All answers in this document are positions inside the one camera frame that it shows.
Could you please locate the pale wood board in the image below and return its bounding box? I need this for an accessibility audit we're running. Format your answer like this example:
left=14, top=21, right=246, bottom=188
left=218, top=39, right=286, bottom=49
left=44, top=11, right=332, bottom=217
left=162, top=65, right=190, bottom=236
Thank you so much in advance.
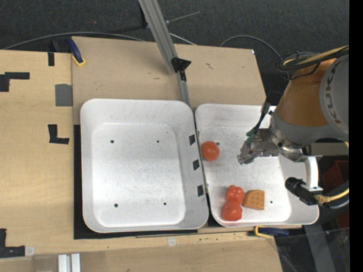
left=70, top=36, right=303, bottom=235

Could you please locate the orange waffle piece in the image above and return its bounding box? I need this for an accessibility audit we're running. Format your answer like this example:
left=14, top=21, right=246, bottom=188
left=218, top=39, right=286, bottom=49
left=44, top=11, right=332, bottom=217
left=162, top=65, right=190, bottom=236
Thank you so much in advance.
left=243, top=189, right=266, bottom=211

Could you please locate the white plastic tray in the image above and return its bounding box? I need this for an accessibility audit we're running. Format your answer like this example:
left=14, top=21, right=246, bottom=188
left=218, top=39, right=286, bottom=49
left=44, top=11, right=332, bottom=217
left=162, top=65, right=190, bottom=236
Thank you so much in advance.
left=80, top=98, right=210, bottom=234
left=194, top=103, right=320, bottom=228

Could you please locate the red bell pepper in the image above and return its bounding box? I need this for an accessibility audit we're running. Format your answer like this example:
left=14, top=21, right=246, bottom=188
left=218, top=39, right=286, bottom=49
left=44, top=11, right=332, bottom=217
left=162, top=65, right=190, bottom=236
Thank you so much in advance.
left=221, top=184, right=246, bottom=222

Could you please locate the red tomato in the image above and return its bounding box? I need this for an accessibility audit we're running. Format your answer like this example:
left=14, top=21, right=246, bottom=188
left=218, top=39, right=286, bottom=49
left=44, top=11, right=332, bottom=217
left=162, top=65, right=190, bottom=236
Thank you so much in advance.
left=200, top=141, right=221, bottom=162

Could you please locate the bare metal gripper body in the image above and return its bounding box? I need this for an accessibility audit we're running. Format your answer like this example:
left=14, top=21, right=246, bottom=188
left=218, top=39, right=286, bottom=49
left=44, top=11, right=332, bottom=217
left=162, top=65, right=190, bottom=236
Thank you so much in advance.
left=248, top=128, right=305, bottom=163

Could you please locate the black cylinder on white bracket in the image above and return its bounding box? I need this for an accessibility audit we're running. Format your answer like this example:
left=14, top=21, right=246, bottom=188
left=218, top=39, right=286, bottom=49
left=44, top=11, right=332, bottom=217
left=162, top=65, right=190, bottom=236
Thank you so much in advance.
left=284, top=155, right=324, bottom=206

